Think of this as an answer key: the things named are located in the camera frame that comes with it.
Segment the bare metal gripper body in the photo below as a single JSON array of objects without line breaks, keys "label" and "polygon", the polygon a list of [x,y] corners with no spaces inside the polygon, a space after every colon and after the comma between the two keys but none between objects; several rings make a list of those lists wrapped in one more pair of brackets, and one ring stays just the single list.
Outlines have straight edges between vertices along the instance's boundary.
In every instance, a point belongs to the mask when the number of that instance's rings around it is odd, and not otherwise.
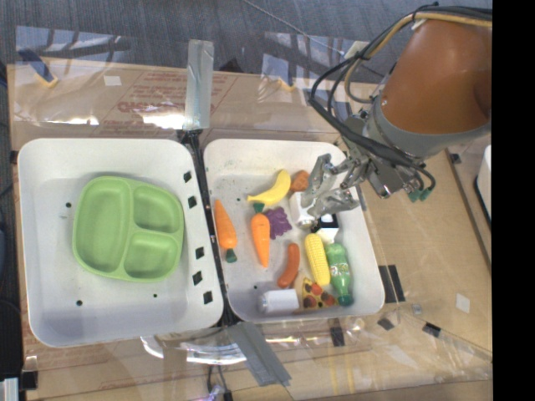
[{"label": "bare metal gripper body", "polygon": [[342,190],[367,181],[381,198],[401,190],[422,196],[422,135],[395,126],[382,113],[333,118],[331,124],[348,148],[345,160],[330,169],[344,174]]}]

